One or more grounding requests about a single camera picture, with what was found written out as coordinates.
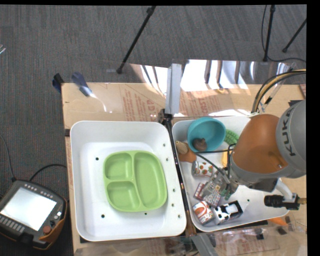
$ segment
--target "blue bowl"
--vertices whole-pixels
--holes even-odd
[[[194,120],[187,132],[188,146],[193,152],[200,152],[193,146],[194,139],[204,138],[207,145],[205,152],[207,152],[218,148],[224,142],[225,137],[225,125],[221,121],[208,116]]]

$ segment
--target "tripod leg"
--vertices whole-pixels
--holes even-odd
[[[266,36],[266,44],[265,44],[265,50],[264,50],[264,57],[263,61],[268,61],[268,50],[269,50],[269,42],[270,42],[270,35],[271,35],[271,27],[272,27],[272,21],[274,18],[274,12],[276,11],[276,6],[274,4],[270,7],[270,18],[269,18],[269,26],[268,26],[268,34]]]
[[[145,20],[144,20],[142,26],[140,27],[138,33],[136,34],[136,36],[135,36],[135,38],[134,38],[134,40],[133,40],[133,43],[131,44],[128,52],[126,53],[126,55],[125,55],[125,57],[124,57],[121,65],[120,65],[120,67],[116,70],[116,72],[117,72],[118,74],[121,74],[121,73],[122,73],[122,68],[124,67],[125,63],[127,62],[127,59],[129,58],[132,50],[134,49],[134,47],[135,47],[135,45],[136,45],[136,43],[137,43],[137,41],[138,41],[138,39],[139,39],[142,31],[144,30],[145,26],[147,25],[148,20],[150,19],[151,15],[154,13],[155,8],[156,8],[156,5],[152,5],[151,7],[149,7],[149,8],[146,10],[146,12],[148,13],[148,15],[147,15],[147,17],[145,18]]]
[[[299,29],[295,32],[295,34],[294,34],[293,37],[291,38],[290,42],[286,45],[286,47],[284,47],[284,48],[282,49],[282,51],[283,51],[284,53],[287,52],[289,46],[290,46],[290,45],[292,44],[292,42],[295,40],[295,38],[297,37],[297,35],[299,34],[299,32],[302,30],[302,28],[306,25],[306,23],[307,23],[307,18],[305,18],[304,22],[301,24],[301,26],[299,27]]]

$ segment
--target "green plate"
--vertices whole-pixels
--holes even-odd
[[[103,180],[110,205],[123,212],[160,208],[167,200],[167,183],[159,159],[141,150],[110,154],[103,163]]]

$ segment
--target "white tray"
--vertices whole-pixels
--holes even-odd
[[[225,125],[226,129],[234,131],[238,135],[241,134],[242,130],[250,120],[245,116],[216,117],[216,119],[220,120]],[[173,125],[172,135],[175,141],[187,142],[188,127],[192,123],[192,121],[193,120],[178,121]],[[226,142],[223,142],[222,145],[216,149],[216,151],[227,149],[228,146],[229,145]],[[211,160],[217,166],[222,167],[222,153],[206,153],[203,154],[203,156]],[[201,157],[198,156],[197,161],[205,162]],[[228,201],[225,201],[224,197],[221,198],[219,201],[219,205],[238,201],[243,210],[243,214],[239,218],[223,222],[219,225],[216,225],[214,221],[210,221],[207,224],[203,225],[192,210],[192,206],[199,202],[194,198],[194,193],[197,189],[198,184],[200,182],[205,183],[209,178],[193,176],[191,173],[191,166],[192,164],[189,162],[179,161],[179,167],[181,170],[192,222],[197,229],[203,232],[213,232],[253,222],[259,222],[270,218],[276,218],[286,215],[289,211],[285,207],[273,208],[265,206],[265,196],[274,194],[281,195],[278,190],[275,189],[272,193],[268,193],[259,190],[253,190],[247,188],[246,186],[240,185],[236,192],[231,195]]]
[[[180,235],[187,220],[167,129],[157,122],[80,121],[70,130],[75,222],[91,242]],[[108,202],[103,163],[114,152],[144,150],[163,167],[167,200],[158,209],[123,212]]]

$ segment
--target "device screen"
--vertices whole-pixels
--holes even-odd
[[[49,198],[20,187],[0,213],[38,231],[56,204]]]

